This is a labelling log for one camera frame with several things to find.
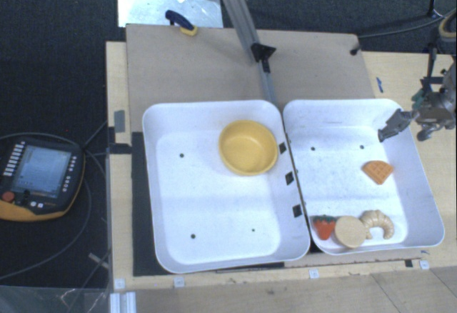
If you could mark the yellow bowl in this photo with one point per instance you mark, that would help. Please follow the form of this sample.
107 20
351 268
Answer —
248 149

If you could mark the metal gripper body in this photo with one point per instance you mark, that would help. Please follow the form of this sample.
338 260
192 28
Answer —
433 109

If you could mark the orange waffle piece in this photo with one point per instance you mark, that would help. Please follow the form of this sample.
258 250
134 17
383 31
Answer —
377 171

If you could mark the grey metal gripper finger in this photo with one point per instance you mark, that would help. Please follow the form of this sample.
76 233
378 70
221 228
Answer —
392 124

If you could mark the beige croissant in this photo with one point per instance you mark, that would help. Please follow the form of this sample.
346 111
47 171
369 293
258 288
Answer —
378 219

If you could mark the brown cardboard board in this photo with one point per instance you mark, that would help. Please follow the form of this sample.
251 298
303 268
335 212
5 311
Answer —
200 68

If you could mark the white plastic tray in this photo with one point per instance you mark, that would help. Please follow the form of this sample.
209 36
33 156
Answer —
339 176
214 211

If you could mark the red strawberry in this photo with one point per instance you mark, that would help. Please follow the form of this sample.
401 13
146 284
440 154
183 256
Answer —
324 228

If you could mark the beige round biscuit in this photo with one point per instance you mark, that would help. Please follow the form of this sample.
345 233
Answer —
350 232

